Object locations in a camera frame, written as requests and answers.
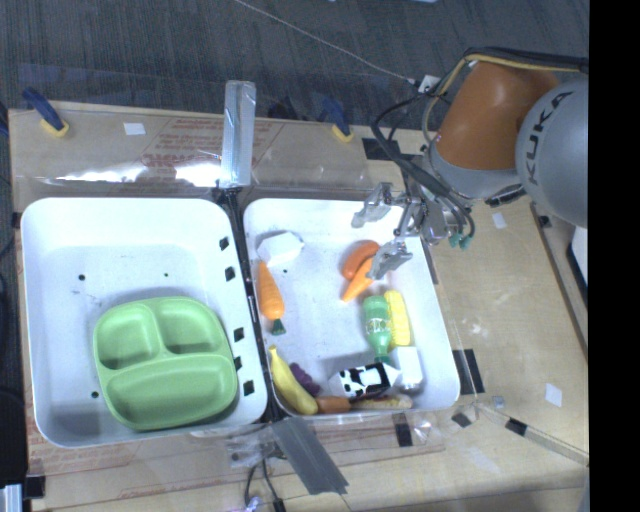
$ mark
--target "white tray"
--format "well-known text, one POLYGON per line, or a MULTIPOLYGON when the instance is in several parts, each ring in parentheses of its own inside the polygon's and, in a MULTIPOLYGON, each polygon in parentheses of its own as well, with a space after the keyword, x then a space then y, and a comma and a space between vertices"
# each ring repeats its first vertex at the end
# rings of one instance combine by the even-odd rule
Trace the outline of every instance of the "white tray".
MULTIPOLYGON (((291 231, 304 242, 297 258, 271 267, 285 302, 282 320, 287 332, 270 334, 271 322, 261 315, 265 344, 275 344, 285 361, 298 363, 328 393, 332 375, 373 362, 363 332, 362 300, 396 289, 404 297, 425 376, 422 390, 412 396, 414 408, 447 408, 458 399, 460 380, 420 240, 407 240, 413 253, 409 262, 387 273, 358 299, 349 303, 340 299, 346 286, 340 267, 349 249, 360 240, 380 245, 390 241, 402 213, 392 208, 382 220, 354 229, 351 218, 362 206, 362 202, 309 199, 259 199, 247 206, 244 225, 254 277, 257 247, 265 237, 291 231)), ((286 403, 281 406, 295 415, 286 403)))
POLYGON ((221 208, 201 199, 48 198, 25 210, 21 229, 35 420, 45 438, 78 447, 194 430, 134 431, 95 397, 98 318, 118 304, 170 295, 207 304, 241 362, 236 406, 196 429, 260 418, 266 383, 221 208))

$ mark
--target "green divided dish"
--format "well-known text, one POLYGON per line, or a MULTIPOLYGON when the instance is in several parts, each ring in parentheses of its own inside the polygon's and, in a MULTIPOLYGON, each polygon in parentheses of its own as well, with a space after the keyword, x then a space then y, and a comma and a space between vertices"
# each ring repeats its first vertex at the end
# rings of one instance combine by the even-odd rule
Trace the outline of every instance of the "green divided dish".
POLYGON ((229 407, 238 390, 220 320, 188 297, 111 308, 93 331, 93 351, 109 410, 135 430, 209 418, 229 407))

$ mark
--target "yellow corn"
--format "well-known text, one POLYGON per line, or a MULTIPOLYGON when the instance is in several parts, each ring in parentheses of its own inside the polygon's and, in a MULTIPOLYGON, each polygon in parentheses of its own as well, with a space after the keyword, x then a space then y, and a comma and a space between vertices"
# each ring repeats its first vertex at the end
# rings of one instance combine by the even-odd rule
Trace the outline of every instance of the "yellow corn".
POLYGON ((389 318, 391 319, 391 344, 389 349, 396 346, 411 345, 411 328, 407 308, 400 292, 388 290, 384 298, 389 305, 389 318))

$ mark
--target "green bottle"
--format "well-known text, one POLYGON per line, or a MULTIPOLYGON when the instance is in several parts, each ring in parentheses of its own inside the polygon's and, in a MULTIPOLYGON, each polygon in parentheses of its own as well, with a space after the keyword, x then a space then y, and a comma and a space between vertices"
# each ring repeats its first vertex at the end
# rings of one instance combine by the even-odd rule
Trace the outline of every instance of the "green bottle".
POLYGON ((390 364, 389 344, 391 343, 391 325, 389 306, 382 295, 372 295, 364 299, 364 330, 367 341, 376 353, 377 363, 390 364))

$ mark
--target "drain hole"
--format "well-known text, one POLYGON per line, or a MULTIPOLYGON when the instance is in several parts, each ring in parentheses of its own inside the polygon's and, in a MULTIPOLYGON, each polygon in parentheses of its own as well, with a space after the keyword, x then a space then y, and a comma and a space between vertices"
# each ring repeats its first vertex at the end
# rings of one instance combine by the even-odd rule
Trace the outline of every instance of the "drain hole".
POLYGON ((244 396, 250 395, 255 391, 253 387, 253 381, 249 380, 242 385, 242 389, 244 390, 244 396))

